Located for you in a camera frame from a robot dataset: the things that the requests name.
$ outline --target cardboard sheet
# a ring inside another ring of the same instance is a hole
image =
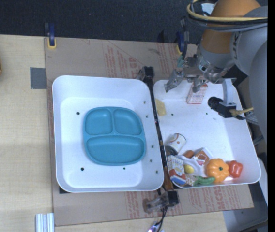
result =
[[[187,54],[196,53],[189,45]],[[52,192],[55,226],[115,220],[160,217],[147,214],[143,200],[152,200],[157,191],[66,193],[56,180],[53,128],[52,83],[61,75],[135,78],[143,66],[154,67],[154,83],[168,79],[176,67],[176,44],[91,39],[57,38],[57,47],[49,49],[45,39],[47,102],[50,133]],[[167,216],[252,208],[248,185],[178,190],[180,203]]]

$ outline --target white plastic tray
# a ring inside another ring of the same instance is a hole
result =
[[[259,181],[261,169],[247,122],[223,118],[207,104],[212,96],[223,99],[222,85],[208,83],[202,104],[187,104],[186,97],[192,83],[183,81],[166,93],[164,84],[167,82],[168,80],[156,82],[153,90],[155,98],[164,102],[167,112],[166,115],[158,117],[163,142],[166,143],[174,133],[180,133],[187,142],[179,155],[187,150],[206,147],[213,158],[221,158],[224,161],[237,160],[243,164],[244,168],[239,178],[227,177],[224,182],[212,186],[250,184]],[[242,110],[236,89],[233,94],[237,109]]]
[[[160,146],[148,87],[136,79],[60,76],[52,86],[56,177],[68,192],[156,190],[163,184]],[[127,166],[91,161],[83,144],[82,125],[92,108],[117,106],[140,117],[146,137],[144,158]]]

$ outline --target red toy pepper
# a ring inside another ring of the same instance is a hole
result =
[[[238,178],[241,175],[241,172],[243,170],[243,164],[232,160],[231,162],[228,163],[229,165],[229,173],[230,176],[233,178]]]

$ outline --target toy food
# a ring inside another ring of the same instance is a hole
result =
[[[195,169],[191,165],[184,164],[184,171],[187,174],[192,174],[195,171]]]
[[[155,104],[159,116],[164,116],[167,114],[165,104],[162,101],[155,99]]]
[[[192,158],[194,156],[194,151],[193,150],[187,150],[185,153],[183,153],[183,156],[186,158]]]
[[[202,150],[196,153],[192,157],[192,159],[195,159],[200,166],[203,166],[208,163],[208,161],[210,160],[210,156],[208,156],[207,150],[205,148],[202,148]]]
[[[183,161],[176,156],[169,155],[168,160],[168,173],[170,180],[177,184],[183,185],[186,183],[186,175],[184,171]]]
[[[243,170],[243,164],[232,160],[231,162],[228,163],[229,165],[229,173],[230,176],[233,178],[238,178],[241,175],[241,172]]]
[[[202,177],[197,176],[198,183],[203,185],[209,185],[215,181],[215,177]]]
[[[198,178],[192,174],[186,174],[186,184],[190,186],[195,186],[198,184]]]
[[[190,165],[194,169],[194,172],[193,172],[194,175],[196,175],[196,176],[203,176],[203,175],[205,175],[205,173],[204,173],[205,172],[204,166],[200,166],[197,163],[196,160],[194,160],[192,158],[186,158],[183,155],[177,155],[177,157],[183,161],[184,165]]]
[[[229,165],[221,158],[211,159],[206,166],[206,174],[215,177],[214,183],[222,182],[230,175]]]

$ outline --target blue divided plate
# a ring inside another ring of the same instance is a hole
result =
[[[121,107],[98,107],[88,111],[83,124],[88,157],[102,165],[128,165],[140,161],[146,139],[139,116]]]

